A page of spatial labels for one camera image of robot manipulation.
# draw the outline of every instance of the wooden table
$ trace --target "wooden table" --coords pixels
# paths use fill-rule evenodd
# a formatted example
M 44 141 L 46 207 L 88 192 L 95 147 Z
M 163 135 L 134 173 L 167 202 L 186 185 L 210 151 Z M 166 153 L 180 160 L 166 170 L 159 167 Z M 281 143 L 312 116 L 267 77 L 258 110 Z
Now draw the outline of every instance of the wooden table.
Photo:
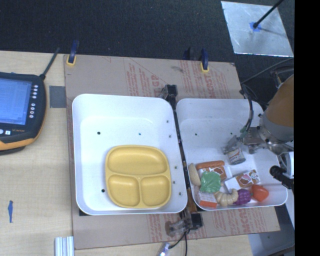
M 0 71 L 40 75 L 52 55 L 0 51 Z M 57 55 L 44 82 L 47 91 L 49 86 L 65 86 L 63 54 Z M 65 108 L 48 107 L 39 138 L 22 151 L 0 156 L 0 175 L 0 255 L 53 256 L 55 238 L 73 235 Z M 194 239 L 187 245 L 188 256 L 252 255 L 247 235 Z M 154 256 L 160 246 L 148 243 L 84 249 L 74 255 Z M 185 242 L 171 249 L 170 255 L 185 255 Z

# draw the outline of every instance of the black device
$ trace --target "black device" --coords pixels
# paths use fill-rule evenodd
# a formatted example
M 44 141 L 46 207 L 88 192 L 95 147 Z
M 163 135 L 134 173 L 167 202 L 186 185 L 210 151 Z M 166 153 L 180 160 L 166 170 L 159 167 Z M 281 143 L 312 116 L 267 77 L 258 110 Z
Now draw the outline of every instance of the black device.
M 0 155 L 20 151 L 40 135 L 47 111 L 44 80 L 59 50 L 41 75 L 0 72 Z

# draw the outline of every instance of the yellow divided tray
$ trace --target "yellow divided tray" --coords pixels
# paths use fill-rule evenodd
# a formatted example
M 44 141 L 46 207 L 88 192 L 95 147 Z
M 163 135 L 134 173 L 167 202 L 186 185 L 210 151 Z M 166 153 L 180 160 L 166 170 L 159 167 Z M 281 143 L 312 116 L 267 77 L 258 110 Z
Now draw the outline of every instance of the yellow divided tray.
M 171 197 L 168 159 L 152 146 L 113 147 L 105 158 L 105 182 L 110 199 L 124 208 L 158 208 Z

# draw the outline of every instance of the white plastic tray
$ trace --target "white plastic tray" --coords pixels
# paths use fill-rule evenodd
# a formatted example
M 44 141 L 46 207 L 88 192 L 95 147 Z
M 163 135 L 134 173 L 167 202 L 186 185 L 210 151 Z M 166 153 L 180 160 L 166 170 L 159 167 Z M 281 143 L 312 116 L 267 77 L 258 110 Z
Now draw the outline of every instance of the white plastic tray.
M 262 108 L 253 102 L 254 118 L 252 127 L 259 125 L 259 114 Z M 229 160 L 223 154 L 223 147 L 232 136 L 240 135 L 249 117 L 249 103 L 246 99 L 182 99 L 177 103 L 179 129 L 187 165 L 207 161 L 224 160 L 235 176 L 244 171 L 255 169 L 260 177 L 261 184 L 269 190 L 269 196 L 263 202 L 252 199 L 245 205 L 220 206 L 200 208 L 206 211 L 279 206 L 287 201 L 287 189 L 276 179 L 269 170 L 279 165 L 278 158 L 268 149 L 258 149 L 249 154 L 246 146 L 242 148 L 246 161 L 238 165 L 229 165 Z M 194 186 L 191 184 L 193 199 L 196 202 Z
M 81 94 L 72 103 L 75 192 L 89 215 L 178 213 L 187 205 L 185 176 L 171 105 L 160 98 Z M 152 146 L 167 157 L 171 197 L 159 208 L 114 204 L 105 182 L 105 158 L 120 145 Z

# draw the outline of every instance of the cardboard sheet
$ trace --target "cardboard sheet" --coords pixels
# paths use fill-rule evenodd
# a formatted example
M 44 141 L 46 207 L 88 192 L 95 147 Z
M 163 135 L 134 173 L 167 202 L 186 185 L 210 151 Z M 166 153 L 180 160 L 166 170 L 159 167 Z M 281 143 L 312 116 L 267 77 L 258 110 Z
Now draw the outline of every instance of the cardboard sheet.
M 74 66 L 64 65 L 69 142 L 71 204 L 76 250 L 176 241 L 166 234 L 166 222 L 179 214 L 90 216 L 83 214 L 75 195 L 72 102 L 80 94 L 158 97 L 165 85 L 177 85 L 183 98 L 242 99 L 235 66 L 209 62 L 209 72 L 199 61 L 78 55 Z M 188 239 L 235 236 L 279 231 L 274 207 L 201 212 L 203 227 Z

